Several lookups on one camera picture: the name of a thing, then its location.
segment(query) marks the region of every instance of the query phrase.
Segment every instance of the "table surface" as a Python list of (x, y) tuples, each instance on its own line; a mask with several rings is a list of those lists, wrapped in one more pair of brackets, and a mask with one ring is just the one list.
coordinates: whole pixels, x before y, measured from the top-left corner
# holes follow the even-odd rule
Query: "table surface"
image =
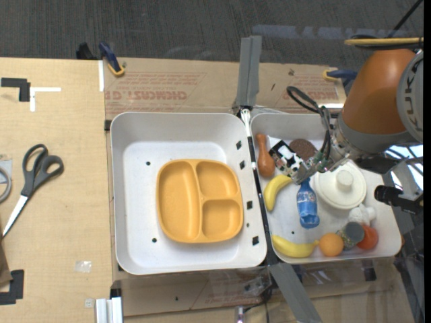
[[(3, 240), (9, 269), (24, 269), (24, 298), (0, 306), (2, 322), (94, 322), (88, 299), (109, 298), (112, 285), (105, 97), (99, 62), (2, 59), (0, 77), (26, 78), (32, 87), (60, 87), (36, 93), (36, 111), (18, 101), (18, 88), (0, 87), (0, 155), (12, 159), (12, 190), (0, 206), (6, 224), (24, 185), (22, 158), (37, 143), (60, 156), (65, 171), (28, 201)], [(86, 270), (77, 262), (91, 262)], [(314, 298), (323, 321), (414, 322), (399, 275), (390, 291)], [(285, 303), (267, 306), (271, 321), (294, 322)], [(234, 308), (125, 318), (126, 322), (229, 322)], [(265, 306), (250, 322), (265, 319)]]

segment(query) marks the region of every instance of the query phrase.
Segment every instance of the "black scissors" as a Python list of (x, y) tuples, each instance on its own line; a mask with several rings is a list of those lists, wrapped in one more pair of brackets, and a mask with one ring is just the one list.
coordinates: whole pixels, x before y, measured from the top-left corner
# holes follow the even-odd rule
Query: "black scissors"
[[(28, 160), (33, 155), (35, 155), (39, 149), (41, 152), (36, 156), (36, 159), (33, 163), (33, 168), (28, 171)], [(51, 166), (56, 166), (56, 168), (53, 171), (48, 172), (48, 169)], [(29, 198), (32, 197), (34, 192), (47, 180), (62, 174), (64, 169), (65, 167), (61, 158), (57, 157), (56, 155), (48, 155), (48, 149), (42, 143), (33, 146), (27, 151), (22, 161), (22, 171), (24, 172), (25, 180), (24, 187), (21, 191), (20, 199), (18, 200), (18, 203), (13, 209), (9, 221), (5, 226), (3, 237), (6, 236), (6, 233), (10, 230), (13, 223), (15, 223), (18, 215), (20, 215), (22, 209), (28, 202)]]

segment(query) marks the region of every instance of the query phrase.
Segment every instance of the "scissors blade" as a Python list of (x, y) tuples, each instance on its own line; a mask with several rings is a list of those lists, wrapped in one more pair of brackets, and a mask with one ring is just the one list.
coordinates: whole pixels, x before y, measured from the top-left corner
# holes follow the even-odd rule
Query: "scissors blade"
[(5, 226), (5, 229), (3, 230), (3, 237), (6, 236), (6, 233), (10, 230), (10, 228), (12, 227), (13, 223), (15, 223), (16, 218), (18, 218), (18, 215), (20, 215), (22, 209), (24, 208), (24, 206), (26, 205), (28, 200), (28, 197), (21, 195), (20, 199), (18, 200), (15, 208), (12, 211), (12, 214), (9, 218), (9, 220), (7, 221), (7, 224)]

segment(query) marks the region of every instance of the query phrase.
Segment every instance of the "white tray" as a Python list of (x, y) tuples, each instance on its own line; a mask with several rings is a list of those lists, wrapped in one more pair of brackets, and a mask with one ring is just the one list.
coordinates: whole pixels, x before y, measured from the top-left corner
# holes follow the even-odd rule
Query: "white tray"
[[(317, 149), (321, 148), (325, 135), (325, 130), (318, 114), (258, 114), (251, 121), (251, 131), (253, 136), (257, 133), (262, 133), (275, 139), (282, 139), (287, 144), (294, 139), (307, 139)], [(256, 141), (254, 144), (257, 159), (259, 148)], [(354, 258), (387, 257), (398, 253), (401, 248), (401, 234), (393, 210), (390, 206), (378, 202), (374, 198), (374, 189), (379, 184), (383, 184), (383, 179), (380, 175), (369, 171), (361, 170), (361, 173), (363, 173), (367, 183), (364, 204), (367, 207), (371, 206), (376, 209), (376, 219), (372, 222), (372, 226), (378, 232), (379, 241), (377, 246), (371, 250), (362, 250), (355, 246), (349, 251), (343, 251), (337, 257), (324, 256), (319, 247), (316, 247), (308, 258), (291, 258), (274, 250), (281, 260), (291, 264), (307, 264), (334, 260), (351, 260)], [(268, 178), (260, 177), (262, 190), (269, 180)], [(334, 209), (318, 198), (318, 215), (321, 222), (314, 229), (304, 229), (300, 225), (296, 206), (296, 193), (298, 189), (299, 186), (295, 184), (287, 185), (279, 192), (273, 210), (267, 212), (269, 229), (272, 234), (279, 235), (295, 243), (307, 243), (319, 239), (327, 232), (336, 232), (347, 223), (347, 216), (350, 210), (342, 211)]]
[[(110, 133), (115, 250), (125, 271), (148, 275), (247, 268), (264, 261), (267, 245), (259, 198), (239, 118), (126, 112), (112, 121)], [(186, 158), (224, 162), (236, 173), (244, 207), (244, 224), (237, 236), (224, 242), (185, 244), (164, 235), (156, 209), (157, 174), (170, 160)]]

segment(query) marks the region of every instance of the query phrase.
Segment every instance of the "tomato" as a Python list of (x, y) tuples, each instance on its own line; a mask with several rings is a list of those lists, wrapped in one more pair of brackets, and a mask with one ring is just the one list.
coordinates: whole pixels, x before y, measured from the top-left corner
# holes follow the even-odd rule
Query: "tomato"
[(378, 242), (378, 233), (377, 230), (374, 229), (373, 227), (367, 226), (367, 225), (363, 225), (362, 226), (364, 228), (364, 239), (361, 240), (359, 243), (357, 243), (356, 245), (361, 248), (361, 249), (373, 249), (377, 242)]

